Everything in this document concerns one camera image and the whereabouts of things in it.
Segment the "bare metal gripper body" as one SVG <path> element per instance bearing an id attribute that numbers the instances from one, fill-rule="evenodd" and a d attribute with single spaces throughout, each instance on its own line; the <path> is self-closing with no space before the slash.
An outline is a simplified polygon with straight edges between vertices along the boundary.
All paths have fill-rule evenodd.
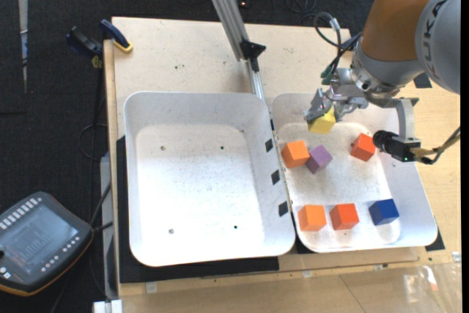
<path id="1" fill-rule="evenodd" d="M 337 68 L 325 97 L 339 108 L 366 108 L 369 103 L 384 106 L 400 87 L 382 82 L 364 68 Z"/>

